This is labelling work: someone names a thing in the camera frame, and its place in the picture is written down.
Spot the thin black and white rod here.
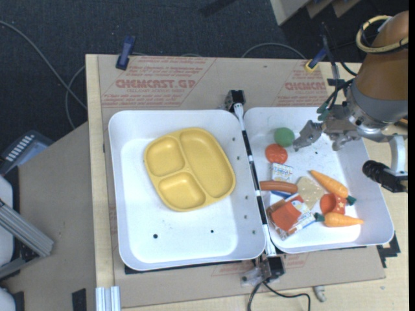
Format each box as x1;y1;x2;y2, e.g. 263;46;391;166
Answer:
233;103;277;257

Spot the orange carrot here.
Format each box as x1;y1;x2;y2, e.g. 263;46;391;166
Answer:
310;169;357;206
313;211;365;229

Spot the red cup with star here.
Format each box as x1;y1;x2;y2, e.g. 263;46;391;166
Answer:
319;192;347;216

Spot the black cylinder on white bracket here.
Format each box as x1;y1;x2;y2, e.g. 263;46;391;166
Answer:
362;133;409;194

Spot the beige bread slice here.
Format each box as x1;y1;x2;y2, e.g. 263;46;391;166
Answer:
295;176;326;211

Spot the orange fruit slice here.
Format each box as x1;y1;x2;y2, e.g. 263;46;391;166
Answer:
265;143;289;165

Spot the orange red carton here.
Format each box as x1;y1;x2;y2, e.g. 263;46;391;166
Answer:
270;200;302;231

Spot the white plastic tray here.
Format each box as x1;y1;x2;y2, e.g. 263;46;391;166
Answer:
243;106;396;255
107;109;268;271

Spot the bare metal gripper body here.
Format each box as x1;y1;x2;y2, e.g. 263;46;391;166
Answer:
323;103;397;141

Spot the small white packet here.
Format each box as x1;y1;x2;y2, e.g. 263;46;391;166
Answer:
270;162;294;183

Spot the orange sausage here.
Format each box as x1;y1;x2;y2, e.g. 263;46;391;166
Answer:
259;179;299;195

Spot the brown cardboard board red print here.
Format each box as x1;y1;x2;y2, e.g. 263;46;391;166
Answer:
97;54;387;300

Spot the yellow divided plate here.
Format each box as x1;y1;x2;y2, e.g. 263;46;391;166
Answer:
143;126;237;213

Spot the green ball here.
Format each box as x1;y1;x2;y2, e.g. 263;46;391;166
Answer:
273;126;296;148

